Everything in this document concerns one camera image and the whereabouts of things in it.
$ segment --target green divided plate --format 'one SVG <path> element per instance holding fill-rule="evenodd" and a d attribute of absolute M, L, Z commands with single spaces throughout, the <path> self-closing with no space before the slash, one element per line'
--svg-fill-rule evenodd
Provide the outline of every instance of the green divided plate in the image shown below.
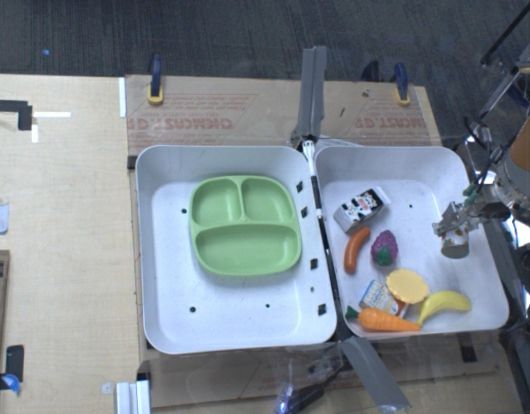
<path fill-rule="evenodd" d="M 199 263 L 220 275 L 280 273 L 301 256 L 291 195 L 266 177 L 224 176 L 197 185 L 190 197 L 190 235 Z"/>

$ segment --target toy banana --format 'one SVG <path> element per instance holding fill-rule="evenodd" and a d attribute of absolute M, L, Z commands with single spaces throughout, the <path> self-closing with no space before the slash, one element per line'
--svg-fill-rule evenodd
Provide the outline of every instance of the toy banana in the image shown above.
<path fill-rule="evenodd" d="M 469 311 L 471 309 L 470 300 L 462 293 L 444 290 L 435 292 L 427 296 L 420 309 L 420 317 L 416 321 L 423 324 L 428 317 L 442 310 Z"/>

